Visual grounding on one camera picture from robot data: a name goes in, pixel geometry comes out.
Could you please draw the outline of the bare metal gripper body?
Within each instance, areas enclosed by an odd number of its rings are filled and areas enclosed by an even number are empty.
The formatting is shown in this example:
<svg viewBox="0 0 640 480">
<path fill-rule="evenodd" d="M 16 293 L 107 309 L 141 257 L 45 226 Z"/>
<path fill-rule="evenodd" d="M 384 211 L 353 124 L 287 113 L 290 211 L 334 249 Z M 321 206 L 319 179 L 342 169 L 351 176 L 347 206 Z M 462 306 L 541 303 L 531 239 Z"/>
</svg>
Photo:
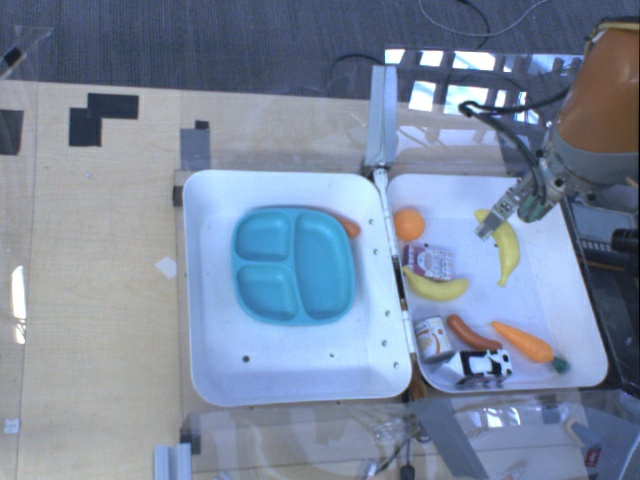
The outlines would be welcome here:
<svg viewBox="0 0 640 480">
<path fill-rule="evenodd" d="M 527 171 L 505 193 L 505 219 L 516 215 L 522 222 L 537 222 L 565 196 L 571 175 L 555 150 L 524 156 Z"/>
</svg>

